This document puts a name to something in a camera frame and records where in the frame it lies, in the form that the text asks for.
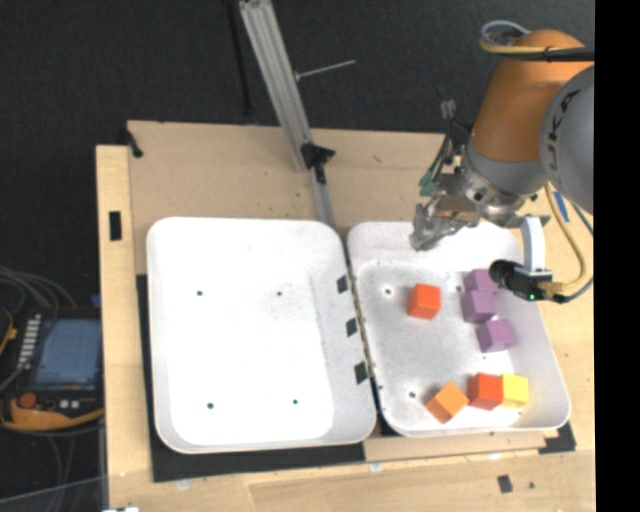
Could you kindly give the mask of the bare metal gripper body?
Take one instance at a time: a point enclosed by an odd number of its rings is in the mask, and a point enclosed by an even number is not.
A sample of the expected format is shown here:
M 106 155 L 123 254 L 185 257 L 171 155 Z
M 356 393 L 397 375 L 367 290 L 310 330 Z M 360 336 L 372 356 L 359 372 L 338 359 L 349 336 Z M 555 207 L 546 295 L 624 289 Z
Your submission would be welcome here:
M 428 222 L 439 228 L 475 227 L 481 220 L 506 227 L 526 197 L 491 185 L 475 171 L 441 174 L 428 204 Z

